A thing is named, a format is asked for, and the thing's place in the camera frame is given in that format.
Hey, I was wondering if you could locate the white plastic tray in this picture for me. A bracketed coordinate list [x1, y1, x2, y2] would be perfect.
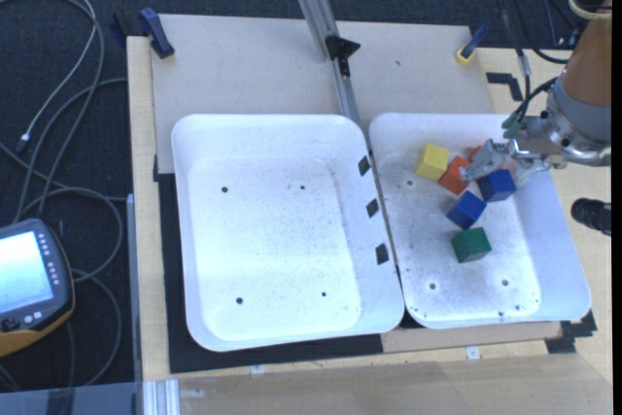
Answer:
[366, 112, 594, 330]
[170, 112, 406, 353]

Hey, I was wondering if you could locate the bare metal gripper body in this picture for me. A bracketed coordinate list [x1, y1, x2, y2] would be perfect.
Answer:
[506, 113, 613, 170]

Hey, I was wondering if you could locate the green cube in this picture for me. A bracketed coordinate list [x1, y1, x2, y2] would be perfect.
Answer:
[450, 225, 494, 265]

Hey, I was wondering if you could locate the pale wood board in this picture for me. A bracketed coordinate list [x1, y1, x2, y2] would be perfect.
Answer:
[150, 13, 566, 355]

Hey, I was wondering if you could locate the yellow cube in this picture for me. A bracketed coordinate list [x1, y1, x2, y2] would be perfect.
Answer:
[414, 141, 451, 182]

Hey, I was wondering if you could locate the blue cube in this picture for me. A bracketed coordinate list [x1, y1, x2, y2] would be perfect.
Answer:
[476, 167, 518, 204]
[445, 190, 489, 231]

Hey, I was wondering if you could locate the orange cube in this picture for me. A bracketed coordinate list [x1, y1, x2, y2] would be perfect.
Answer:
[437, 155, 473, 197]

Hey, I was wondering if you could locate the black cylinder on white bracket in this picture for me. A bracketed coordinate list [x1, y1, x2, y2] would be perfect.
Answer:
[570, 196, 613, 237]

